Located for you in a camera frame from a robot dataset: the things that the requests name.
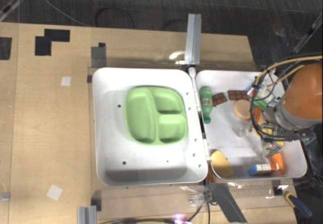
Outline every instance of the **white tape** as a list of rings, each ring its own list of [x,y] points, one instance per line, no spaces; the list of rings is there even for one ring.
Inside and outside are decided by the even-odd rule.
[[[48,196],[49,198],[58,201],[58,199],[60,198],[61,194],[62,194],[62,189],[57,187],[56,185],[51,185],[49,191],[47,192],[46,196]]]
[[[71,86],[72,77],[63,77],[61,86]]]

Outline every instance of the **orange carrot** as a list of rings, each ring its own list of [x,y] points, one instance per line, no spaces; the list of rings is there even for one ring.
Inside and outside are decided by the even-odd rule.
[[[280,152],[276,153],[275,155],[271,156],[269,159],[270,159],[270,161],[272,163],[277,163],[278,164],[279,171],[283,175],[285,173],[285,169],[284,169],[284,163],[283,163],[283,160],[282,160],[281,153]]]

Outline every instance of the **green divided plate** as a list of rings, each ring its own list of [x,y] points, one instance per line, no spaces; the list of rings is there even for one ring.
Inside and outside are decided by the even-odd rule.
[[[140,144],[170,144],[187,135],[183,100],[171,89],[133,88],[126,96],[125,108],[128,133]]]

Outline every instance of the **white tray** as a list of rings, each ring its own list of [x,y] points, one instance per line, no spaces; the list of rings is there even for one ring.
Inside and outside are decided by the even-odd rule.
[[[203,86],[208,86],[213,94],[223,92],[228,99],[228,102],[213,108],[210,114],[211,123],[204,124],[210,153],[220,150],[228,159],[234,169],[233,176],[228,180],[301,177],[306,173],[307,163],[300,141],[285,142],[284,144],[282,151],[285,167],[284,175],[279,171],[265,177],[251,177],[248,174],[248,169],[253,165],[269,163],[269,160],[260,159],[262,144],[259,137],[256,137],[253,133],[243,138],[237,136],[238,129],[246,122],[234,115],[234,101],[229,100],[227,91],[246,90],[258,74],[257,72],[232,71],[201,71],[197,74],[196,84],[198,90]],[[275,88],[274,94],[276,97],[284,94],[281,83]]]
[[[96,165],[110,186],[196,183],[207,174],[207,162],[194,90],[180,70],[102,68],[93,75]],[[128,135],[124,104],[137,86],[176,90],[186,109],[188,135],[167,145],[141,145]]]

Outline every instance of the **black tape marking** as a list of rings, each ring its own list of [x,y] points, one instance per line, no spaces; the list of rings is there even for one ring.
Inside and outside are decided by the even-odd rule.
[[[11,6],[10,5],[8,5],[8,6],[6,6],[5,8],[3,8],[3,13],[6,13],[8,10],[10,10],[11,9]]]
[[[11,55],[11,37],[0,37],[0,60],[9,60]]]
[[[87,76],[87,83],[92,83],[92,78],[93,78],[93,76],[92,75],[88,75]]]
[[[51,55],[51,42],[45,41],[43,36],[36,36],[35,55]]]
[[[70,30],[45,29],[46,42],[70,42]]]

